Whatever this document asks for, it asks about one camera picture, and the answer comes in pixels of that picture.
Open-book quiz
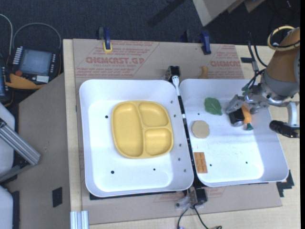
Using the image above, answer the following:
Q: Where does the thin black and white rod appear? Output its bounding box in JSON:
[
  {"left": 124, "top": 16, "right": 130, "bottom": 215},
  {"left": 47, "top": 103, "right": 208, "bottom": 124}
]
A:
[{"left": 172, "top": 75, "right": 195, "bottom": 176}]

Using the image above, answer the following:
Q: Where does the tan round biscuit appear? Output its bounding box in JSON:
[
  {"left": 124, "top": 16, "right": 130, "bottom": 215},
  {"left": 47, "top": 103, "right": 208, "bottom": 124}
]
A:
[{"left": 191, "top": 120, "right": 211, "bottom": 139}]

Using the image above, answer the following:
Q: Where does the tan toy drumstick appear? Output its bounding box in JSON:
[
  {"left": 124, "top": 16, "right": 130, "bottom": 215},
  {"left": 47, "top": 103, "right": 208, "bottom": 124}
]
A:
[{"left": 197, "top": 65, "right": 210, "bottom": 79}]

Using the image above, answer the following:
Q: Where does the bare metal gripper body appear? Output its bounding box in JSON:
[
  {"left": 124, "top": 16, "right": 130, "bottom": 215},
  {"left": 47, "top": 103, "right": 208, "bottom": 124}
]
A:
[{"left": 243, "top": 84, "right": 297, "bottom": 115}]

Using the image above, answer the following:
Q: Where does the green leaf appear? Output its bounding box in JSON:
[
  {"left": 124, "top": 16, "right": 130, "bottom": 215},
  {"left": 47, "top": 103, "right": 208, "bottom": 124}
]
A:
[{"left": 203, "top": 97, "right": 224, "bottom": 116}]

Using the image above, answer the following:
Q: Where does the white plastic tray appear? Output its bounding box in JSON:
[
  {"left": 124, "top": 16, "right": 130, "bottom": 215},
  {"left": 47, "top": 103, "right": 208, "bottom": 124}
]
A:
[
  {"left": 178, "top": 78, "right": 290, "bottom": 188},
  {"left": 79, "top": 79, "right": 195, "bottom": 198}
]

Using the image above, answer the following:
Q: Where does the black cylinder on white bracket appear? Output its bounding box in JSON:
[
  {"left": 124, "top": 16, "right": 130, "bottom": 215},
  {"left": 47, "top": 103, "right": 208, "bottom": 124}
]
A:
[{"left": 269, "top": 101, "right": 301, "bottom": 138}]

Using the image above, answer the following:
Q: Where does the orange waffle biscuit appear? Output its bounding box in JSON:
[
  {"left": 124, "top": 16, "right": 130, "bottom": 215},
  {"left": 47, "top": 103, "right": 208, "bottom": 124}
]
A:
[{"left": 193, "top": 152, "right": 208, "bottom": 175}]

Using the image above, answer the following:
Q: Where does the yellow divided plate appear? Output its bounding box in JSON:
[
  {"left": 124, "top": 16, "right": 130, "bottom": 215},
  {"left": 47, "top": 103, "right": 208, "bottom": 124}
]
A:
[{"left": 111, "top": 100, "right": 174, "bottom": 159}]

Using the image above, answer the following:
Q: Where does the brown cardboard board red print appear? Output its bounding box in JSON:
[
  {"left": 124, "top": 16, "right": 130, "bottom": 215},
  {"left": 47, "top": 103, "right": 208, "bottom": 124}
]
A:
[{"left": 72, "top": 38, "right": 284, "bottom": 225}]

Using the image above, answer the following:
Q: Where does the black block with thin wires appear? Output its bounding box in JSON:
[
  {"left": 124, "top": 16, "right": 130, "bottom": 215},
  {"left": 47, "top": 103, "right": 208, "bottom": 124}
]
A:
[
  {"left": 163, "top": 65, "right": 181, "bottom": 81},
  {"left": 174, "top": 187, "right": 208, "bottom": 211}
]

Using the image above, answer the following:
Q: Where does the orange carrot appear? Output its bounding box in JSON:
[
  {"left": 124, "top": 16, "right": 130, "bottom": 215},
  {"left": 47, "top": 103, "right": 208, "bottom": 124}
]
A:
[{"left": 241, "top": 105, "right": 254, "bottom": 131}]

